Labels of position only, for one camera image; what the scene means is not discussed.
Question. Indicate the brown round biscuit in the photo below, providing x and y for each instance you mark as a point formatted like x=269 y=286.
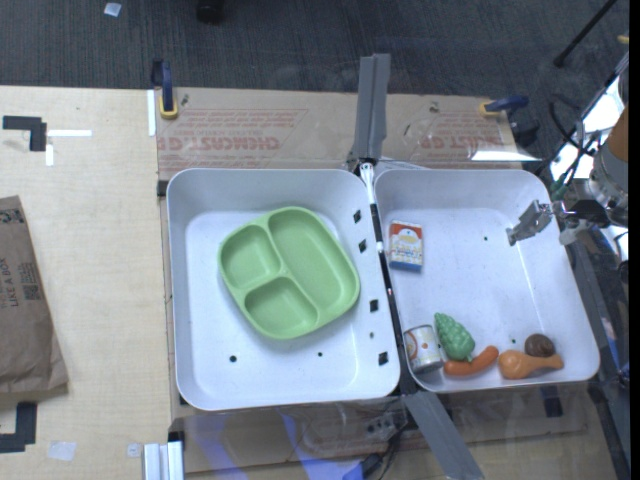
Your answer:
x=540 y=345

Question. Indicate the orange chicken drumstick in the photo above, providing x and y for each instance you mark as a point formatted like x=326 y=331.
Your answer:
x=517 y=365

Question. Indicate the brown cardboard board red print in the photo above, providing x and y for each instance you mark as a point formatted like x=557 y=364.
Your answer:
x=260 y=133

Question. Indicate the white plastic tray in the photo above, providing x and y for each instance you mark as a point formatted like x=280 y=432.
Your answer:
x=280 y=373
x=480 y=288

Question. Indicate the small white can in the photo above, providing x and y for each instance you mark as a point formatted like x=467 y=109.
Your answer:
x=423 y=350

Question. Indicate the orange sausage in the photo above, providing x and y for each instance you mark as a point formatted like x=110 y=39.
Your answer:
x=475 y=364

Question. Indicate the white and orange carton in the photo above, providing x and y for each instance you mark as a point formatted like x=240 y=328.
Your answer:
x=406 y=245

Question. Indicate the green divided plate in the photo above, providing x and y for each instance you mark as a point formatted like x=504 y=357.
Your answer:
x=300 y=258

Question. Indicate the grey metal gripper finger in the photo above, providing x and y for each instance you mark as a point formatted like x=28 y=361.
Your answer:
x=525 y=230
x=537 y=209

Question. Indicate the brown paper bag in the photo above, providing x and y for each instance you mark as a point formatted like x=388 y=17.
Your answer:
x=22 y=318

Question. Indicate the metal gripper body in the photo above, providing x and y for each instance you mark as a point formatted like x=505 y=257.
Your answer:
x=607 y=193

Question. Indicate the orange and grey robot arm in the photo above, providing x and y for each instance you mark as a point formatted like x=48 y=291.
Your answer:
x=619 y=158

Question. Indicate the green grapes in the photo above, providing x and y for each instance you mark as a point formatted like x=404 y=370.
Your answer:
x=454 y=338

